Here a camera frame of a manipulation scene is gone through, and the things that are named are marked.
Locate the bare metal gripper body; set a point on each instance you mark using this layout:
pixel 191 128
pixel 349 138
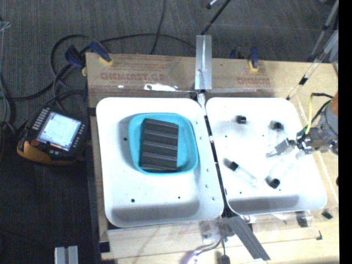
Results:
pixel 316 140

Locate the dark grey ribbed block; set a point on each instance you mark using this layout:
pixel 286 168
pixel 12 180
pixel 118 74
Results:
pixel 159 144

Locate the clear bottle with black cap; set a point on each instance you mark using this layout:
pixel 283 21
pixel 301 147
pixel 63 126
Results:
pixel 233 165
pixel 273 183
pixel 277 126
pixel 241 119

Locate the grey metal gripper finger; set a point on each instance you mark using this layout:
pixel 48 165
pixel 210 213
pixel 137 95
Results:
pixel 283 145

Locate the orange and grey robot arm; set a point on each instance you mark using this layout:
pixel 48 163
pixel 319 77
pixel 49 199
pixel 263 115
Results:
pixel 332 117

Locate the white plastic tray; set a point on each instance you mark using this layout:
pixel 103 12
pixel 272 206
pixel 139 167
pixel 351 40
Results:
pixel 255 147
pixel 154 191

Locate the blue plastic bowl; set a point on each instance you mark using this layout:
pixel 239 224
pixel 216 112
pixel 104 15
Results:
pixel 187 147

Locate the brown cardboard board red print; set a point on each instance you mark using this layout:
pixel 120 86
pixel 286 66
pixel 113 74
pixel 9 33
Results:
pixel 132 76

